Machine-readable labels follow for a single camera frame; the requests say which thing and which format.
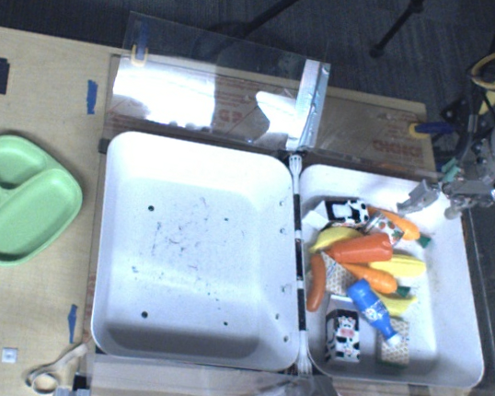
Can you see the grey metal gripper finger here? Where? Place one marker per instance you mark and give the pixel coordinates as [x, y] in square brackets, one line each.
[421, 196]
[456, 208]

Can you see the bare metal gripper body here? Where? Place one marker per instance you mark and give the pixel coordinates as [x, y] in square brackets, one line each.
[477, 189]

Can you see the orange carrot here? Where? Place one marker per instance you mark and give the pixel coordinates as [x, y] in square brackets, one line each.
[372, 277]
[404, 224]

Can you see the small white and red can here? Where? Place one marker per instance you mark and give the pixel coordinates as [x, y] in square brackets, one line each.
[389, 229]

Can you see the black and white cow carton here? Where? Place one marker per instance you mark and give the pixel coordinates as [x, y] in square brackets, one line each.
[344, 338]
[352, 210]

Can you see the yellow banana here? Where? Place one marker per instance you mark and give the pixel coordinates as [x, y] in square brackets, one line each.
[334, 238]
[400, 304]
[404, 266]

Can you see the white plastic tray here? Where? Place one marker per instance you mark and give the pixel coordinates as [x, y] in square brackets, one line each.
[201, 255]
[447, 317]

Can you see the white orange patterned packet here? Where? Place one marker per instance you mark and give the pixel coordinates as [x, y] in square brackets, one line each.
[337, 279]
[395, 353]

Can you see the blue bottle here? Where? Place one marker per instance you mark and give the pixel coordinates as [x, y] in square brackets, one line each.
[368, 305]

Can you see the orange sausage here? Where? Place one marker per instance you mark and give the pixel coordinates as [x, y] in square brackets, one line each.
[317, 282]

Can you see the green divided plate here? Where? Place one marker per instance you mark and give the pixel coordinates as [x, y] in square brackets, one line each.
[18, 203]

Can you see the small white square block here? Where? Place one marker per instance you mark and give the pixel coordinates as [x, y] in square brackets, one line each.
[9, 355]

